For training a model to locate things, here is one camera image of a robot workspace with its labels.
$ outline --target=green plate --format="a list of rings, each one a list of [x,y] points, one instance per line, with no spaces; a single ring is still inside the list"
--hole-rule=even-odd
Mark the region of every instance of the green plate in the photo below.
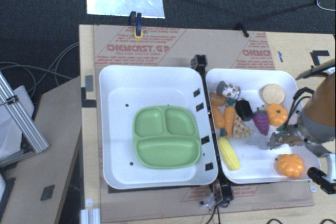
[[[147,167],[175,169],[196,163],[201,155],[199,139],[196,121],[184,108],[151,106],[134,117],[136,156]]]

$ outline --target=white tray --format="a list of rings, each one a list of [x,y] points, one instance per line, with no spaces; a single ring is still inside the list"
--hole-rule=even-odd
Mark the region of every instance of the white tray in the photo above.
[[[216,86],[222,80],[240,86],[242,91],[239,99],[247,100],[253,111],[264,104],[260,89],[267,84],[276,83],[285,90],[286,96],[281,105],[287,111],[289,111],[293,95],[297,91],[294,78],[283,71],[212,69],[206,75],[209,92],[215,92]],[[289,124],[295,124],[296,120],[297,115],[294,114]],[[276,130],[275,127],[271,126],[268,135],[264,136],[258,131],[252,120],[245,122],[245,124],[253,131],[251,136],[242,139],[229,138],[229,142],[239,158],[241,168],[237,171],[229,170],[222,159],[223,172],[230,181],[237,184],[249,184],[310,180],[307,176],[307,170],[312,166],[320,169],[319,159],[304,146],[283,145],[278,149],[269,150],[267,143],[271,133]],[[281,154],[291,153],[296,153],[303,159],[305,170],[298,178],[284,176],[278,172],[276,167],[276,158]]]
[[[218,174],[218,166],[206,109],[201,76],[191,68],[108,66],[99,76],[102,114],[103,173],[116,189],[207,185]],[[204,108],[196,111],[196,106]],[[132,136],[134,115],[153,105],[174,105],[188,109],[195,117],[201,157],[179,169],[153,169],[135,155]],[[213,168],[206,170],[207,164]]]

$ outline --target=wooden table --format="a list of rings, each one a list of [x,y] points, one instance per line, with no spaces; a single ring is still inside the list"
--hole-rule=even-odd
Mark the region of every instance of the wooden table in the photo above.
[[[330,57],[319,58],[325,62],[334,58],[335,40],[332,35],[318,34],[290,34],[290,33],[266,33],[269,49],[273,58],[275,69],[283,70],[296,77],[299,73],[307,70],[313,64],[310,53],[313,51],[327,50]],[[80,26],[80,59],[81,59],[81,87],[85,88],[86,79],[95,76],[95,53],[94,53],[93,26]],[[321,83],[321,78],[309,78],[297,81],[298,88],[308,86],[312,89]],[[86,99],[96,99],[96,87],[87,91]],[[82,108],[82,142],[84,162],[84,187],[86,209],[100,208],[100,182],[99,182],[99,159],[97,138],[97,110],[95,108]],[[325,147],[335,152],[335,142],[325,143]],[[322,170],[327,170],[324,159],[321,159]],[[271,218],[277,218],[283,223],[319,223],[324,218],[336,219],[334,208],[336,196],[327,195],[319,186],[313,193],[315,205],[312,207],[297,207],[286,209],[243,211],[221,214],[224,223],[266,223]],[[134,221],[138,224],[151,223],[205,223],[209,215],[194,217],[178,217],[167,219],[152,219]],[[212,223],[217,223],[216,216]]]

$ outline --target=toy pumpkin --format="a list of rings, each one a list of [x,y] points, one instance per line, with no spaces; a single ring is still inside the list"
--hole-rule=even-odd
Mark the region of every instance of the toy pumpkin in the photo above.
[[[265,107],[265,110],[267,111],[270,125],[281,126],[288,119],[287,111],[281,104],[272,103]]]
[[[305,169],[302,159],[296,154],[283,154],[278,159],[278,169],[285,176],[299,177]]]

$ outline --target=toy food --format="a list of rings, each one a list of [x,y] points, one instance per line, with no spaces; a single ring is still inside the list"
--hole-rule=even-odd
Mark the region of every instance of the toy food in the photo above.
[[[235,105],[236,113],[241,117],[243,121],[249,121],[253,118],[253,112],[250,103],[246,100],[236,101]]]
[[[216,88],[216,93],[237,100],[240,95],[240,87],[221,81]]]
[[[227,167],[233,171],[238,170],[240,162],[229,141],[225,137],[220,137],[218,139],[218,147]]]
[[[236,110],[233,107],[234,103],[235,103],[234,100],[229,99],[227,101],[228,106],[224,110],[225,130],[227,132],[227,138],[230,137],[232,133],[233,124],[235,122]]]
[[[210,103],[216,106],[225,105],[227,102],[227,98],[222,96],[221,94],[217,94],[215,92],[210,93]]]
[[[288,119],[287,111],[281,104],[269,104],[265,107],[265,110],[267,111],[270,125],[281,126]]]
[[[278,169],[285,176],[299,177],[305,169],[302,159],[296,154],[283,154],[278,159]]]
[[[277,84],[269,84],[263,87],[261,95],[267,104],[280,104],[285,99],[285,91]]]
[[[243,120],[236,115],[235,122],[233,124],[232,129],[232,137],[233,138],[244,138],[252,134],[252,131],[249,127],[245,125]]]
[[[225,120],[219,108],[216,105],[212,104],[211,110],[212,110],[212,116],[214,119],[215,127],[218,129],[225,128]]]
[[[267,112],[265,110],[257,109],[257,112],[255,112],[253,115],[253,121],[260,133],[262,133],[263,135],[268,134],[269,120]]]

